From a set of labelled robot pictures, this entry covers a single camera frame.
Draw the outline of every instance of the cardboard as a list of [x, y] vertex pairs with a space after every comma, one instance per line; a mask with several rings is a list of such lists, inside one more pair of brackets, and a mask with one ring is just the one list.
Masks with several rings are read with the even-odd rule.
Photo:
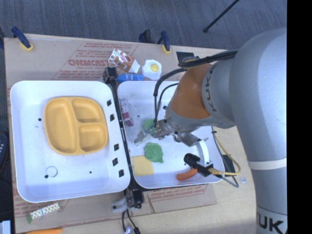
[[[143, 65], [146, 59], [158, 60], [164, 67], [163, 74], [177, 68], [176, 51], [197, 51], [196, 55], [201, 57], [220, 52], [220, 50], [172, 46], [173, 52], [167, 55], [162, 51], [161, 46], [156, 44], [25, 35], [34, 46], [32, 51], [27, 52], [21, 48], [18, 39], [4, 39], [10, 130], [12, 130], [12, 122], [9, 95], [11, 87], [18, 81], [102, 80], [105, 67], [110, 66], [108, 58], [114, 48], [134, 57], [140, 65]], [[124, 71], [119, 69], [117, 73], [120, 75]], [[169, 80], [180, 80], [181, 77], [180, 73]], [[12, 139], [11, 160], [16, 233], [121, 218], [121, 213], [112, 212], [111, 202], [121, 200], [123, 192], [60, 200], [57, 214], [30, 225], [27, 222], [27, 216], [31, 212], [55, 202], [34, 204], [21, 198], [16, 186]], [[133, 215], [147, 215], [216, 204], [216, 197], [210, 184], [148, 191], [144, 192], [144, 197], [142, 208], [133, 209]]]

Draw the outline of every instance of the orange sausage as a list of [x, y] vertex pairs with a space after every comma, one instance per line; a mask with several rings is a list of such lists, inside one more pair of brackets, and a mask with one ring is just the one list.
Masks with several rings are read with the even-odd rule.
[[62, 228], [46, 229], [39, 231], [27, 232], [26, 234], [59, 234], [63, 231]]
[[186, 179], [193, 177], [196, 173], [197, 173], [197, 169], [191, 168], [189, 171], [185, 173], [178, 174], [176, 178], [177, 180], [182, 181], [182, 180], [186, 180]]

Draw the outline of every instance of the yellow sponge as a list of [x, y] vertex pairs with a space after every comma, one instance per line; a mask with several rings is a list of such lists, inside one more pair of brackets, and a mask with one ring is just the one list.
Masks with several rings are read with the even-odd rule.
[[133, 156], [132, 165], [135, 176], [146, 176], [154, 174], [152, 162], [148, 160], [144, 155]]

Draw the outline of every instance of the blue bottle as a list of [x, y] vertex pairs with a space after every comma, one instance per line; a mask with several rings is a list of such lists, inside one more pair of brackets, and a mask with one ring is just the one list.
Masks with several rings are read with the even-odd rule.
[[116, 81], [122, 83], [127, 80], [144, 80], [143, 75], [134, 75], [134, 74], [122, 74], [117, 77]]

